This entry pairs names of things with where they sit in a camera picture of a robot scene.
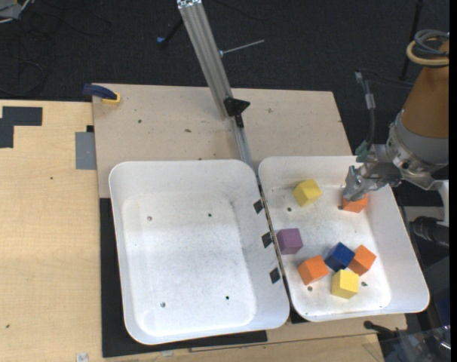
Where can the blue cube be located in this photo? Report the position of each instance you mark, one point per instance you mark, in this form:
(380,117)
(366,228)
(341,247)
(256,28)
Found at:
(338,256)

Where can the pale wood board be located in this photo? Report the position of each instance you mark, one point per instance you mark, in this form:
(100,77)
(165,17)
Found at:
(168,126)

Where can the purple cube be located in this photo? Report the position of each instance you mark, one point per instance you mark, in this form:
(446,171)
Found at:
(289,241)

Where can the yellow cube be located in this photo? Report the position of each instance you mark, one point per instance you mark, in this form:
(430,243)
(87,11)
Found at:
(307,192)
(344,284)

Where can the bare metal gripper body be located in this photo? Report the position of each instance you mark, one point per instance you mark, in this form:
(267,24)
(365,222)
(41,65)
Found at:
(383,166)

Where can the orange cube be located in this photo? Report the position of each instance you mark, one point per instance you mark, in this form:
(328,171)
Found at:
(312,270)
(363,260)
(354,205)

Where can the white plastic tray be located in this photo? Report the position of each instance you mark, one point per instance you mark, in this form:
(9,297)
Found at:
(187,255)
(326,221)

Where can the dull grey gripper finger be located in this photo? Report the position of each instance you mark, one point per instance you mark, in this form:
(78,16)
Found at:
(368,190)
(351,185)

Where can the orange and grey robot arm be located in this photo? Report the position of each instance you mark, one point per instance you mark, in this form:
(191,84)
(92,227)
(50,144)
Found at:
(426,104)

